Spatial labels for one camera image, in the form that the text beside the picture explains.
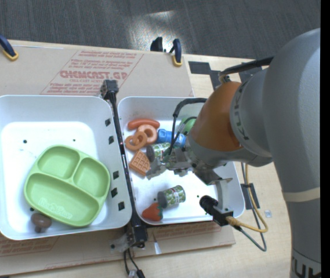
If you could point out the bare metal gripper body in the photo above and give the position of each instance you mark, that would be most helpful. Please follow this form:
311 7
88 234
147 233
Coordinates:
186 162

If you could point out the red strawberry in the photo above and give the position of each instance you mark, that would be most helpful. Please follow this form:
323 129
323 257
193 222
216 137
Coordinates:
150 213

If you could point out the orange doughnut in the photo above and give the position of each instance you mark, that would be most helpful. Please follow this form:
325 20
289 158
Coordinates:
152 135

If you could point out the orange pretzel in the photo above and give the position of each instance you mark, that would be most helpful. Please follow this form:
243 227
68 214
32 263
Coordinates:
131 145

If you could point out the brown mushroom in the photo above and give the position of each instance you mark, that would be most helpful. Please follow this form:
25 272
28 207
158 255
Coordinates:
40 220

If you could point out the black cylinder on white bracket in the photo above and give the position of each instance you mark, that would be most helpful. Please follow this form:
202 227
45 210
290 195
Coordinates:
215 210

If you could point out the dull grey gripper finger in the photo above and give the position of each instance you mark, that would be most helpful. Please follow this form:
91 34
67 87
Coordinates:
153 173
158 163

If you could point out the white plastic tray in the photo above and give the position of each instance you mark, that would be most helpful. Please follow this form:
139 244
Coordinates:
48 111
153 106

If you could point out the green can with grey lid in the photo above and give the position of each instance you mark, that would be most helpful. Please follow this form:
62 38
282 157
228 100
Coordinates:
174 195
160 149

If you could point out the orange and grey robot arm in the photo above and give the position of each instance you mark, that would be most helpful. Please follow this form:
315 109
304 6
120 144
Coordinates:
283 103

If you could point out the orange waffle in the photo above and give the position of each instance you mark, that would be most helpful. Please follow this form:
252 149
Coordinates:
140 162

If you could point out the thin black rod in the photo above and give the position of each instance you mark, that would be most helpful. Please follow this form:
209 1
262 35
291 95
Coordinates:
123 152

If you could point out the brown cardboard board red print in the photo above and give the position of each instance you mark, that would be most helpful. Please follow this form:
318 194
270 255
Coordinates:
31 74

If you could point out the blue bottle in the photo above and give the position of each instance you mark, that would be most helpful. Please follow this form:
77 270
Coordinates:
164 136

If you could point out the orange sausage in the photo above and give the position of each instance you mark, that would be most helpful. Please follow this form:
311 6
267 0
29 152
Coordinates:
143 123

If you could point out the green divided plate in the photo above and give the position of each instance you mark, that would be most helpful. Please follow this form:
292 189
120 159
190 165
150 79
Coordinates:
63 190

